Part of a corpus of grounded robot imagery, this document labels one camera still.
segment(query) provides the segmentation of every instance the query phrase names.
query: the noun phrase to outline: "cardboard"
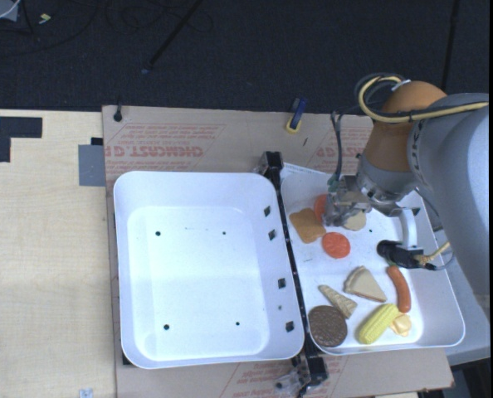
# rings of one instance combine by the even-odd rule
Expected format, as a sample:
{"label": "cardboard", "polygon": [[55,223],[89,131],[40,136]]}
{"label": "cardboard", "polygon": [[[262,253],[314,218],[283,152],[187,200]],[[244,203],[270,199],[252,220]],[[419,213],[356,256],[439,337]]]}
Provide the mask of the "cardboard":
{"label": "cardboard", "polygon": [[[275,381],[289,372],[288,361],[216,364],[145,370],[123,363],[120,345],[119,288],[112,187],[124,172],[251,172],[265,151],[279,151],[284,162],[334,172],[337,146],[328,114],[303,114],[300,131],[286,131],[288,113],[123,107],[103,108],[106,199],[119,398],[281,398]],[[343,173],[355,173],[357,156],[372,128],[367,117],[346,115],[342,122]],[[350,398],[452,386],[443,349],[430,348],[367,355],[325,356],[329,379],[314,398]]]}

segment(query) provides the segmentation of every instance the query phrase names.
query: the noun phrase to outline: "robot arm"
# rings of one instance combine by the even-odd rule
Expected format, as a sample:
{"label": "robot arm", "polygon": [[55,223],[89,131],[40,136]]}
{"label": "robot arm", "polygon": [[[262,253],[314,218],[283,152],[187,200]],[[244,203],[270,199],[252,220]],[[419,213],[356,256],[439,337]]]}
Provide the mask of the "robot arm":
{"label": "robot arm", "polygon": [[[379,112],[368,106],[366,96],[382,83],[393,85],[393,92]],[[372,133],[356,175],[332,177],[325,224],[343,226],[372,210],[401,215],[403,242],[383,241],[378,252],[408,268],[425,266],[422,250],[413,243],[411,214],[398,206],[417,190],[436,208],[474,291],[488,294],[489,96],[446,95],[422,81],[377,75],[359,88],[358,101],[374,121]]]}

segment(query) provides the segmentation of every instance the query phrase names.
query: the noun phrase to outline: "toy sausage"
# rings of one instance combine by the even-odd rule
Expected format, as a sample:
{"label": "toy sausage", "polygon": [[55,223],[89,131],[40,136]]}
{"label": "toy sausage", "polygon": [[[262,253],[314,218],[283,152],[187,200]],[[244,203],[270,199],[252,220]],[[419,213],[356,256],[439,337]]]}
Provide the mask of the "toy sausage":
{"label": "toy sausage", "polygon": [[397,265],[390,265],[387,268],[388,277],[393,281],[398,295],[398,309],[402,313],[408,313],[411,310],[411,291],[407,280],[403,277],[402,272]]}

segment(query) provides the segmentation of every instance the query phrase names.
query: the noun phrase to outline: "empty white tray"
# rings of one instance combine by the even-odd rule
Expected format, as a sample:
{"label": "empty white tray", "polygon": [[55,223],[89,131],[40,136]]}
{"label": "empty white tray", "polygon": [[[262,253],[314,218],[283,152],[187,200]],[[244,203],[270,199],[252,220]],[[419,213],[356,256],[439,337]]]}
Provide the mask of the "empty white tray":
{"label": "empty white tray", "polygon": [[[286,176],[281,186],[286,214],[290,215],[307,207],[313,208],[315,198],[327,192],[329,178],[330,175],[323,173],[295,173]],[[400,202],[400,206],[421,208],[415,217],[418,244],[423,247],[424,254],[429,255],[434,252],[438,245],[422,198],[413,192]],[[387,295],[387,302],[397,302],[393,282],[386,273],[388,263],[378,255],[376,246],[379,241],[385,239],[402,241],[402,226],[398,218],[388,218],[372,210],[367,214],[366,226],[360,231],[350,231],[343,227],[326,227],[327,231],[344,234],[351,244],[350,254],[339,260],[329,257],[323,251],[321,239],[305,244],[290,221],[288,225],[306,311],[309,312],[317,305],[329,305],[329,301],[318,289],[321,284],[329,285],[358,303],[354,313],[347,320],[348,336],[344,342],[333,348],[319,346],[324,352],[341,355],[422,347],[449,347],[458,344],[464,338],[464,320],[447,271],[401,268],[412,292],[412,309],[409,312],[412,329],[409,335],[401,337],[388,328],[372,345],[365,346],[357,341],[356,332],[359,325],[378,306],[378,303],[346,294],[344,281],[353,269],[364,265]],[[437,257],[433,263],[437,266],[442,265],[442,257]]]}
{"label": "empty white tray", "polygon": [[291,358],[304,330],[276,190],[254,173],[114,186],[121,343],[153,369]]}

